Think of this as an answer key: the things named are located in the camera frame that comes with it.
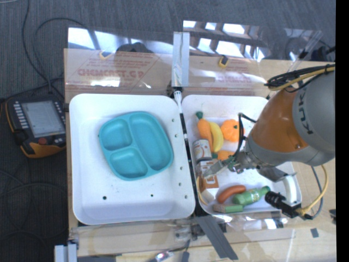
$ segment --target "banana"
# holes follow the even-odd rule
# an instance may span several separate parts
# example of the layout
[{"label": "banana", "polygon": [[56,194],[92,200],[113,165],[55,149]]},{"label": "banana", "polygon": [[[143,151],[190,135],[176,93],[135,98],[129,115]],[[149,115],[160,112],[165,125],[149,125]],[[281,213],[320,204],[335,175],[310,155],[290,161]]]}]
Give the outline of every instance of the banana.
[{"label": "banana", "polygon": [[218,152],[223,147],[224,137],[219,125],[209,121],[209,127],[213,137],[213,152]]}]

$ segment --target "blue plate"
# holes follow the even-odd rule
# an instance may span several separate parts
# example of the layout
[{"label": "blue plate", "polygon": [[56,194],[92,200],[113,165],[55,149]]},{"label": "blue plate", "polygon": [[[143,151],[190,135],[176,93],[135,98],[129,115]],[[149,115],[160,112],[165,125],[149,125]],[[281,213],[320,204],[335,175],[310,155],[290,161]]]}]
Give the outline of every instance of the blue plate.
[{"label": "blue plate", "polygon": [[159,121],[138,111],[107,121],[99,141],[112,171],[127,181],[157,174],[173,162],[170,141]]}]

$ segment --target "white can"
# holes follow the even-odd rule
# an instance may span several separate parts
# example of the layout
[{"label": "white can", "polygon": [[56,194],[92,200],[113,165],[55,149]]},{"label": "white can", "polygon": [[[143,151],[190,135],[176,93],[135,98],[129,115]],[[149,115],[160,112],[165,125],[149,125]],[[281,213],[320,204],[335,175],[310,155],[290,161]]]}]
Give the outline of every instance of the white can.
[{"label": "white can", "polygon": [[212,160],[211,150],[207,139],[199,139],[192,143],[196,163],[204,160]]}]

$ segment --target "hot dog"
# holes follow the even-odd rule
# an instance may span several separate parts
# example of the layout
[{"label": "hot dog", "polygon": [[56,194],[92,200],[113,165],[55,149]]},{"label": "hot dog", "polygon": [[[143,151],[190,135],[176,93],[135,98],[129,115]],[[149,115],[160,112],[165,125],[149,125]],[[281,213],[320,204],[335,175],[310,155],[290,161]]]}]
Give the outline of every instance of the hot dog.
[{"label": "hot dog", "polygon": [[217,201],[218,203],[223,204],[226,201],[226,199],[228,199],[231,195],[237,194],[237,193],[243,193],[245,191],[246,191],[246,186],[243,186],[241,184],[228,187],[218,195]]}]

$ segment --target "gray floor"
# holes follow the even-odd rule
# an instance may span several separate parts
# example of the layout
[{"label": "gray floor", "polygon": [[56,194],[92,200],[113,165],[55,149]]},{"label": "gray floor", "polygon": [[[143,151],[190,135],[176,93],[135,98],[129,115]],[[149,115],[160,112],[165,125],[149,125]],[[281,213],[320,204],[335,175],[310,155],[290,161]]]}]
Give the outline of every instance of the gray floor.
[{"label": "gray floor", "polygon": [[[183,20],[320,30],[336,41],[336,0],[0,0],[0,98],[63,74],[68,26],[181,31]],[[54,82],[63,98],[63,80]],[[46,94],[47,88],[23,96]],[[28,160],[0,116],[0,261],[53,261],[66,243],[65,152]],[[49,183],[52,186],[35,185]]]}]

